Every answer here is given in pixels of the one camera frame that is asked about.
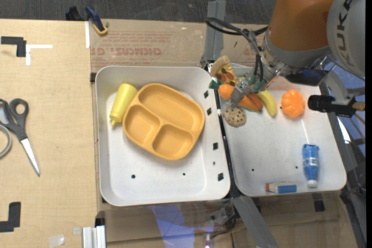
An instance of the blue plier handle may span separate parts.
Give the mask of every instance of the blue plier handle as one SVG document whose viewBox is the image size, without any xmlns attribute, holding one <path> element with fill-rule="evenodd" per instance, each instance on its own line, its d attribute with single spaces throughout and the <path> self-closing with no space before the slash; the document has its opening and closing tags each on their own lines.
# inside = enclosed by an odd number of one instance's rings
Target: blue plier handle
<svg viewBox="0 0 372 248">
<path fill-rule="evenodd" d="M 105 35 L 107 33 L 107 27 L 102 24 L 101 18 L 95 12 L 93 6 L 87 5 L 85 11 L 88 14 L 88 19 L 92 19 L 95 31 L 97 31 L 99 35 Z"/>
</svg>

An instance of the toy pizza slice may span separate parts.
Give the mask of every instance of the toy pizza slice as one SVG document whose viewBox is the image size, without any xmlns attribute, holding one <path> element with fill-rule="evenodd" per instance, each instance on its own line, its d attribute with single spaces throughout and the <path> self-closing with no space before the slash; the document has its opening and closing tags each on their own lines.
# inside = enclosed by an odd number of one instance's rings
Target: toy pizza slice
<svg viewBox="0 0 372 248">
<path fill-rule="evenodd" d="M 233 66 L 227 56 L 219 57 L 210 68 L 210 75 L 232 86 L 239 84 Z"/>
</svg>

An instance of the white tray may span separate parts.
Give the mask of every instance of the white tray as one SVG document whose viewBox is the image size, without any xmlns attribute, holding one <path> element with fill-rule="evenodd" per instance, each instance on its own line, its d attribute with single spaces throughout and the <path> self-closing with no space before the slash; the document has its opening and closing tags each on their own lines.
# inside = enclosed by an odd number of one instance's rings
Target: white tray
<svg viewBox="0 0 372 248">
<path fill-rule="evenodd" d="M 228 194 L 230 177 L 214 93 L 208 90 L 210 80 L 197 67 L 108 66 L 97 73 L 99 177 L 101 194 L 108 203 L 132 206 L 215 200 Z M 181 160 L 156 157 L 132 143 L 120 124 L 111 127 L 109 114 L 118 87 L 128 83 L 140 90 L 151 82 L 182 92 L 205 112 L 204 129 Z"/>
<path fill-rule="evenodd" d="M 236 69 L 238 76 L 243 75 Z M 290 119 L 280 109 L 281 97 L 289 89 L 300 91 L 306 107 L 302 116 Z M 279 77 L 268 90 L 277 100 L 278 112 L 272 118 L 264 108 L 262 114 L 247 112 L 246 124 L 234 128 L 224 121 L 237 187 L 247 196 L 278 195 L 266 192 L 266 182 L 290 182 L 297 193 L 336 191 L 346 184 L 346 172 L 326 113 L 310 110 L 307 99 L 320 94 L 318 87 L 291 84 Z M 226 101 L 221 99 L 221 109 Z M 302 145 L 319 146 L 319 180 L 317 188 L 308 188 L 302 167 Z"/>
</svg>

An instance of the mustard bottle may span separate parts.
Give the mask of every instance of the mustard bottle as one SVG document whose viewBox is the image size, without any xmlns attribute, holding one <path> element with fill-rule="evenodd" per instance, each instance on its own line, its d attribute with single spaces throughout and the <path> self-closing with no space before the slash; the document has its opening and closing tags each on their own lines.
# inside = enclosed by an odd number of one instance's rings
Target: mustard bottle
<svg viewBox="0 0 372 248">
<path fill-rule="evenodd" d="M 123 121 L 124 113 L 129 104 L 137 94 L 137 89 L 130 84 L 121 84 L 117 90 L 114 104 L 111 108 L 110 119 L 111 126 Z"/>
</svg>

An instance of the toy banana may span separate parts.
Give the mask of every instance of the toy banana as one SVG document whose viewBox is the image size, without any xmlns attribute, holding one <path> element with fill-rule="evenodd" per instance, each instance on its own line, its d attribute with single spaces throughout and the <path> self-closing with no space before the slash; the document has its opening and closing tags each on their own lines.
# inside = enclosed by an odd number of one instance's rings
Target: toy banana
<svg viewBox="0 0 372 248">
<path fill-rule="evenodd" d="M 233 66 L 227 56 L 219 57 L 210 68 L 210 75 L 232 86 L 239 84 Z"/>
<path fill-rule="evenodd" d="M 277 102 L 274 96 L 268 90 L 258 92 L 256 95 L 265 105 L 269 115 L 274 117 L 277 114 Z"/>
</svg>

